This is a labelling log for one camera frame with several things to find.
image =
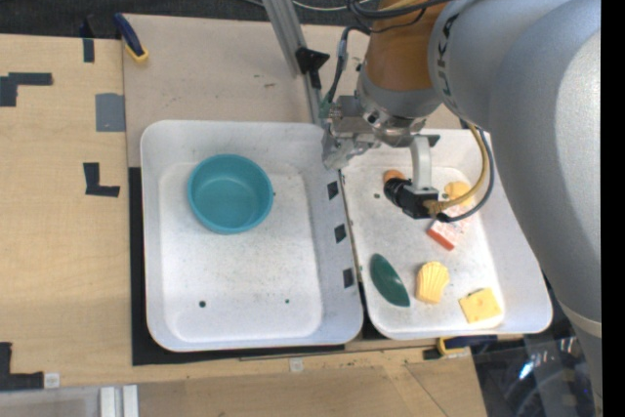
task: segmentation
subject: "yellow shell toy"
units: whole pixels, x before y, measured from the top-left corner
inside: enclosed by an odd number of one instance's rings
[[[426,263],[417,273],[415,297],[428,304],[438,304],[442,290],[449,283],[449,271],[437,261]]]

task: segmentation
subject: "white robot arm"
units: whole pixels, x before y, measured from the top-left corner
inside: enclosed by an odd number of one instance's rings
[[[440,103],[490,132],[502,185],[575,328],[602,414],[601,0],[447,0],[444,9],[382,0],[378,13],[368,13],[378,18],[369,18],[355,97],[326,99],[326,165],[380,142],[414,148]]]

